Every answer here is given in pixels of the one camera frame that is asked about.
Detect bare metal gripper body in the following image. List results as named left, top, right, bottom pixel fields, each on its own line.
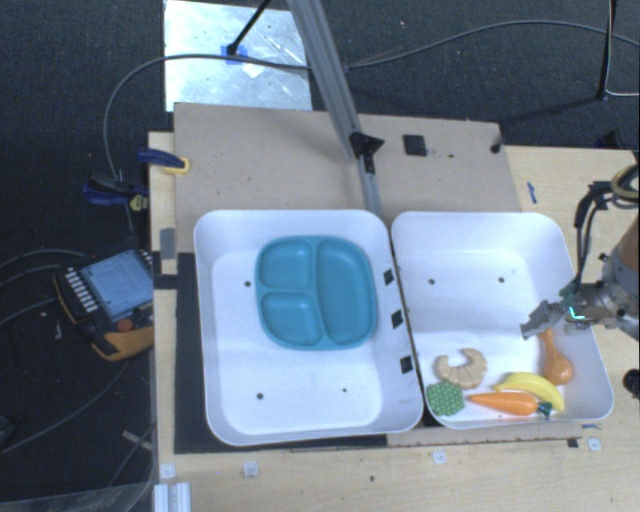
left=563, top=282, right=637, bottom=331

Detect orange drumstick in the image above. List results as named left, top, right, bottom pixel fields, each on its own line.
left=536, top=327, right=575, bottom=387

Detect yellow banana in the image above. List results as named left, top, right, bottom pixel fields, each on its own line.
left=493, top=371, right=567, bottom=413

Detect white plastic tray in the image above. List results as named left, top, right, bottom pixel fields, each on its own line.
left=192, top=208, right=426, bottom=448
left=389, top=210, right=616, bottom=431

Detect tan croissant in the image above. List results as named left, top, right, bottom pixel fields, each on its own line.
left=433, top=347, right=489, bottom=391

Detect orange carrot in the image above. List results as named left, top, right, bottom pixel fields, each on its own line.
left=465, top=390, right=554, bottom=420

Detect green grapes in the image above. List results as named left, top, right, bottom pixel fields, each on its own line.
left=425, top=380, right=467, bottom=418

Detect black block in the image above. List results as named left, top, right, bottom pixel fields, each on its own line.
left=402, top=133, right=429, bottom=158

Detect blue divided plate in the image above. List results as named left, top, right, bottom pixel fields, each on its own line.
left=254, top=235, right=379, bottom=352

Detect brown cardboard board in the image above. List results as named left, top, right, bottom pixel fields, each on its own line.
left=172, top=101, right=586, bottom=449

